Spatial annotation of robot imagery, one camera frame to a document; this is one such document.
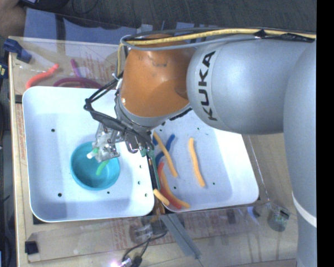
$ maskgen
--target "white plastic tray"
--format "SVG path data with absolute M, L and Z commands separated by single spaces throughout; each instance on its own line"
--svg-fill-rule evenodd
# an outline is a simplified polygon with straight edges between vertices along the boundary
M 148 162 L 117 144 L 121 172 L 101 191 L 80 187 L 70 172 L 70 156 L 94 141 L 98 122 L 83 109 L 94 89 L 32 87 L 23 95 L 30 204 L 42 221 L 75 221 L 143 216 L 154 206 Z M 114 93 L 94 102 L 94 109 L 115 117 Z
M 164 172 L 173 194 L 190 204 L 190 208 L 167 208 L 173 212 L 196 211 L 244 205 L 255 202 L 259 189 L 242 136 L 214 129 L 203 123 L 193 111 L 182 118 L 167 121 L 155 132 L 166 145 L 171 134 L 170 155 L 178 172 L 174 178 L 166 158 Z M 189 139 L 194 138 L 200 172 L 206 183 L 201 187 L 195 177 L 190 152 Z M 155 155 L 160 152 L 156 145 Z

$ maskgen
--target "blue bowl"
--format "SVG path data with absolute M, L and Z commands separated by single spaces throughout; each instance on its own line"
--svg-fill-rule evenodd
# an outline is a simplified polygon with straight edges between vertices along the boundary
M 91 152 L 91 142 L 78 146 L 71 156 L 71 173 L 73 179 L 83 188 L 99 191 L 111 187 L 119 178 L 120 164 L 117 158 L 111 159 L 96 175 L 100 163 L 93 157 L 89 159 L 87 154 Z

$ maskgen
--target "gray carpet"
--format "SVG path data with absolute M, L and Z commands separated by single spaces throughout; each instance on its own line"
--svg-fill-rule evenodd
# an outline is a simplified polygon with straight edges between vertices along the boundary
M 177 22 L 224 27 L 271 27 L 316 31 L 317 0 L 70 0 L 60 14 L 138 28 L 175 28 Z M 3 56 L 0 37 L 0 57 Z M 8 86 L 1 101 L 9 130 Z M 3 154 L 0 151 L 0 230 L 3 231 Z M 4 241 L 0 240 L 0 249 Z

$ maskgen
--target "green tube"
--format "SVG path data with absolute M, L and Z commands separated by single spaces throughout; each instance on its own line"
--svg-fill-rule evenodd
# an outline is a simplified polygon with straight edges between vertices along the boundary
M 100 163 L 100 165 L 98 166 L 96 172 L 95 172 L 95 175 L 96 176 L 99 176 L 101 174 L 101 171 L 104 169 L 104 167 L 109 163 L 109 160 L 105 160 L 103 161 L 102 163 Z

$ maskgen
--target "duct tape strip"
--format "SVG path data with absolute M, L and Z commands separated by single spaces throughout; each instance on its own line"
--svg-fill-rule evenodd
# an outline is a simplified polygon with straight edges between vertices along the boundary
M 308 221 L 312 226 L 314 226 L 315 228 L 317 228 L 317 218 L 313 215 L 311 215 L 308 211 L 306 211 L 300 204 L 299 202 L 296 200 L 296 198 L 294 197 L 294 194 L 292 192 L 292 197 L 293 197 L 293 202 L 294 202 L 294 206 L 296 207 L 297 211 L 301 214 L 301 216 Z

